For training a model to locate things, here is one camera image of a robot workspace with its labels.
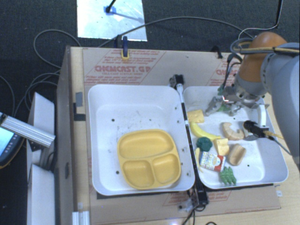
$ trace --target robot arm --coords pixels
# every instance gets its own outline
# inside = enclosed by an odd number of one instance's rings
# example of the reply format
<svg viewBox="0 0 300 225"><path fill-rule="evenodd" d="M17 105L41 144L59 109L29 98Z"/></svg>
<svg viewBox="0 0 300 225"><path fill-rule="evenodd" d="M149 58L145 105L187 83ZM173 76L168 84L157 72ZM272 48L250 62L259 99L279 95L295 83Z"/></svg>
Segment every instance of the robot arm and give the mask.
<svg viewBox="0 0 300 225"><path fill-rule="evenodd" d="M286 43L279 35L264 32L244 51L249 53L244 56L234 84L224 88L222 101L215 104L230 105L233 113L237 106L257 107L260 97L270 93L277 123L300 170L299 43Z"/></svg>

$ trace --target toy broccoli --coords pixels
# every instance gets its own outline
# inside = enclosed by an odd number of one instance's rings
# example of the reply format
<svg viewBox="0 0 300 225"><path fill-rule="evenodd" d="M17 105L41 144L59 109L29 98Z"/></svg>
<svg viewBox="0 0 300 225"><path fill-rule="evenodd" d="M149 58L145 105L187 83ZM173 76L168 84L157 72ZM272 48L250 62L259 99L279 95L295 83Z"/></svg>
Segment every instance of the toy broccoli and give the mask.
<svg viewBox="0 0 300 225"><path fill-rule="evenodd" d="M224 167L224 170L220 172L221 180L225 183L225 185L234 184L236 185L236 178L233 175L233 170L231 167Z"/></svg>
<svg viewBox="0 0 300 225"><path fill-rule="evenodd" d="M212 142L207 137L200 137L196 143L197 147L200 148L201 151L208 152L212 147Z"/></svg>

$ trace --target yellow clip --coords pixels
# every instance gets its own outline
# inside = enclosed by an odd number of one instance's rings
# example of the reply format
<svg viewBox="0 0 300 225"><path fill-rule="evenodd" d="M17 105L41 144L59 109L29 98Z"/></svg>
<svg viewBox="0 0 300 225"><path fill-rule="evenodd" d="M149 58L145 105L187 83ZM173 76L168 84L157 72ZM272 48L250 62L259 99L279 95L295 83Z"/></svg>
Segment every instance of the yellow clip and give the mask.
<svg viewBox="0 0 300 225"><path fill-rule="evenodd" d="M127 51L127 57L124 57L123 49L121 51L121 57L123 60L128 60L129 59L129 50Z"/></svg>

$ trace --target table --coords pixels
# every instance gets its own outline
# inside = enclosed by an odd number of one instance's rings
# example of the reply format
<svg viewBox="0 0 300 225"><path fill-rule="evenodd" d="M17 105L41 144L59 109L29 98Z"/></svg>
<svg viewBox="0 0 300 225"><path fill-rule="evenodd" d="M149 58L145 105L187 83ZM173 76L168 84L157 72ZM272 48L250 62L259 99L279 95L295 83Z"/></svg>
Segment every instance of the table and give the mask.
<svg viewBox="0 0 300 225"><path fill-rule="evenodd" d="M66 57L64 63L68 63L68 68L63 69L61 73L61 80L70 79L71 75L71 89L70 94L64 98L64 100L71 99L71 105L76 103L76 96L78 92L83 92L83 62L84 60L83 54L86 48L68 48L66 52ZM172 56L168 57L169 59L172 58L173 61L176 61L178 58L176 57L177 54L182 57L182 53L180 52L171 52ZM214 57L213 54L208 54L207 52L193 52L188 53L185 52L185 57L188 59L189 56L199 56L199 58L203 58L205 60L205 56L210 56L212 59L217 59ZM271 104L270 102L270 95L267 95L265 98L266 103ZM76 109L75 115L76 117L80 118L82 114L85 114L85 104L84 99L82 100L82 106L74 107ZM278 125L274 118L274 113L272 106L268 108L270 119L272 121L273 127L277 133L280 134ZM72 152L70 154L70 158L72 159L73 164L71 167L71 171L74 173L72 174L73 177L71 181L66 179L65 183L60 185L61 191L69 191L72 198L66 198L65 200L61 201L61 214L67 214L69 210L79 210L79 211L86 211L90 210L90 193L89 193L89 170L88 164L90 161L88 160L88 151L86 146L86 123L84 120L76 119L76 122L70 125L70 129L73 131L72 136L73 138L70 141L70 146L72 146ZM223 215L213 215L213 216L200 216L200 213L196 213L196 224L204 225L209 221L213 221L218 225L232 225L238 223L240 225L249 225L249 224L298 224L300 220L299 208L300 208L300 179L299 179L299 171L296 165L293 162L293 159L286 153L283 153L286 164L289 169L289 177L287 180L281 184L275 185L276 190L278 190L278 194L282 194L279 198L281 209L275 210L265 210L265 211L255 211L255 212L243 212L243 213L232 213L232 214L223 214ZM68 216L62 217L61 224L68 224ZM157 221L144 221L144 222L134 222L134 223L124 223L124 224L131 224L131 225L169 225L169 224L181 224L184 218L177 218L177 219L167 219L167 220L157 220Z"/></svg>

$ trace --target black cable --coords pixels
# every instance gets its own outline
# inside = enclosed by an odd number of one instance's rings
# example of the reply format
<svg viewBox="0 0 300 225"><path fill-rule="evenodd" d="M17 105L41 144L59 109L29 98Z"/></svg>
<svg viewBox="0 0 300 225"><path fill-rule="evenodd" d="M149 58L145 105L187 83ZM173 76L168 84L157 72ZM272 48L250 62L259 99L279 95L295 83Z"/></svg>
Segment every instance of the black cable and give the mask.
<svg viewBox="0 0 300 225"><path fill-rule="evenodd" d="M56 65L56 64L54 64L54 63L51 63L51 62L49 62L48 60L44 59L44 58L38 53L38 51L37 51L37 48L36 48L36 41L37 41L38 37L41 36L41 35L44 34L44 33L47 33L47 32L59 32L59 33L65 34L65 35L69 36L70 38L72 38L72 39L78 44L78 46L81 47L81 44L80 44L80 42L79 42L74 36L72 36L71 34L65 32L65 31L62 31L62 30L58 30L58 29L47 29L47 30L44 30L44 31L42 31L42 32L40 32L39 34L36 35L36 37L35 37L34 40L33 40L33 49L34 49L34 52L36 53L36 55L37 55L41 60L43 60L45 63L47 63L47 64L49 64L49 65L51 65L51 66L53 66L53 67L55 67L55 68L59 68L59 69L60 69L60 66L58 66L58 65Z"/></svg>
<svg viewBox="0 0 300 225"><path fill-rule="evenodd" d="M21 106L23 100L26 98L27 92L31 89L31 87L32 87L32 86L35 86L35 85L37 85L37 84L41 84L41 83L47 83L47 84L50 84L50 85L57 86L57 84L55 84L55 83L53 83L53 82L49 82L49 81L41 81L41 82L36 82L36 83L32 84L32 85L26 90L24 97L20 100L20 102L19 102L19 104L18 104L18 106L17 106L17 108L16 108L16 110L15 110L15 113L14 113L13 117L16 116L16 114L17 114L17 112L18 112L18 110L19 110L19 108L20 108L20 106Z"/></svg>
<svg viewBox="0 0 300 225"><path fill-rule="evenodd" d="M55 150L48 155L46 166L48 166L48 163L49 163L49 160L50 160L50 156L54 155L54 153L55 153Z"/></svg>
<svg viewBox="0 0 300 225"><path fill-rule="evenodd" d="M0 78L6 83L6 85L9 87L9 90L11 92L11 96L13 99L13 108L12 108L12 116L13 116L14 112L15 112L15 93L14 93L12 87L10 86L9 82L2 76L0 76Z"/></svg>
<svg viewBox="0 0 300 225"><path fill-rule="evenodd" d="M44 78L44 79L42 79L40 82L43 82L43 81L49 79L49 78L52 77L52 76L58 76L58 77L59 77L60 75L58 74L58 72L60 72L60 70L56 71L55 73L44 73L44 74L41 74L41 75L37 76L36 78L34 78L33 81L31 82L31 84L30 84L29 86L32 86L32 84L33 84L38 78L40 78L40 77L42 77L42 76L47 76L47 77ZM27 96L28 96L29 103L30 103L30 104L32 103L32 100L31 100L31 97L30 97L30 92L31 92L31 91L29 90L28 93L25 94L25 95L26 95L26 97L25 97L25 103L26 103L26 98L27 98Z"/></svg>
<svg viewBox="0 0 300 225"><path fill-rule="evenodd" d="M181 225L185 225L192 216L194 217L193 224L195 224L195 210L193 209Z"/></svg>
<svg viewBox="0 0 300 225"><path fill-rule="evenodd" d="M202 211L206 208L206 205L204 205L204 206L202 207L201 210L199 210L198 207L195 208L195 211L197 211L197 212L202 212Z"/></svg>
<svg viewBox="0 0 300 225"><path fill-rule="evenodd" d="M262 48L243 48L243 45L250 45L252 39L241 38L235 40L230 45L232 53L256 54L256 53L277 53L277 54L299 54L299 50L293 47L262 47Z"/></svg>
<svg viewBox="0 0 300 225"><path fill-rule="evenodd" d="M278 142L274 137L272 137L272 136L268 136L268 139L270 139L271 141L274 141L274 142L276 142L284 151L286 151L286 153L288 154L288 155L292 155L290 152L289 152L289 150L288 149L286 149L280 142Z"/></svg>
<svg viewBox="0 0 300 225"><path fill-rule="evenodd" d="M224 21L221 21L221 20L218 20L218 19L212 19L212 18L206 18L206 17L193 17L193 16L178 16L178 17L167 17L167 18L158 19L158 20L155 20L155 21L152 21L152 22L145 23L145 24L143 24L141 26L138 26L136 28L133 28L131 30L123 32L123 33L119 34L119 36L123 36L125 34L128 34L130 32L133 32L135 30L138 30L140 28L143 28L143 27L155 24L155 23L159 23L159 22L163 22L163 21L168 21L168 20L173 20L173 19L197 19L197 20L205 20L205 21L217 22L217 23L222 23L222 24L228 25L228 26L233 27L233 28L235 28L237 30L243 31L243 29L241 29L241 28L239 28L239 27L237 27L237 26L235 26L235 25L233 25L231 23L224 22ZM250 38L253 38L250 34L248 34L246 32L244 32L244 33L247 34ZM103 47L104 45L112 42L116 38L117 38L117 36L115 36L112 39L109 39L108 41L104 42L103 44L99 45L98 47Z"/></svg>
<svg viewBox="0 0 300 225"><path fill-rule="evenodd" d="M236 65L236 64L240 64L240 62L235 62L235 63L233 63L230 67L229 67L229 63L227 64L227 70L226 70L225 79L224 79L224 82L223 82L223 87L226 86L226 82L227 82L227 79L228 79L229 74L230 74L230 72L231 72L231 69L232 69L232 67L233 67L234 65Z"/></svg>

